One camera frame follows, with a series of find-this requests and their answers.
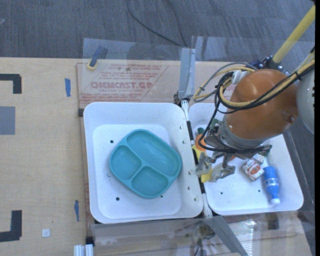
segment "gray square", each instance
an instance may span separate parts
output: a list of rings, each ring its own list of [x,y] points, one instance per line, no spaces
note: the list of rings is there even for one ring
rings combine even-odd
[[[16,134],[16,107],[0,106],[0,135]]]

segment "blue bottle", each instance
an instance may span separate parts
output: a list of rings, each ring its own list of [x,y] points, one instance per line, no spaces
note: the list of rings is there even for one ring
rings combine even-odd
[[[263,168],[264,170],[264,185],[266,191],[271,196],[271,204],[278,205],[280,204],[280,199],[278,196],[279,192],[279,182],[276,175],[276,169],[272,166],[267,166]]]

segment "teal plate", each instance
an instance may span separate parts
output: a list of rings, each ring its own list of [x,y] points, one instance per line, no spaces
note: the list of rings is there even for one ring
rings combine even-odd
[[[182,160],[164,140],[148,130],[137,129],[112,151],[109,167],[130,190],[152,199],[171,186],[181,171]]]

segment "gray floor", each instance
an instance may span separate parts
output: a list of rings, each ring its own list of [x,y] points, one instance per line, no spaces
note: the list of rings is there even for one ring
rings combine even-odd
[[[250,62],[275,54],[313,4],[311,0],[0,0],[0,57],[82,58],[84,38],[193,47],[192,38],[198,36],[215,38],[208,46],[225,53],[221,57],[207,51],[199,61]],[[229,43],[219,45],[217,38]],[[283,66],[293,70],[314,45],[315,22]],[[315,137],[300,119],[284,136],[303,190],[301,219],[314,227]],[[315,254],[314,229],[306,234]]]

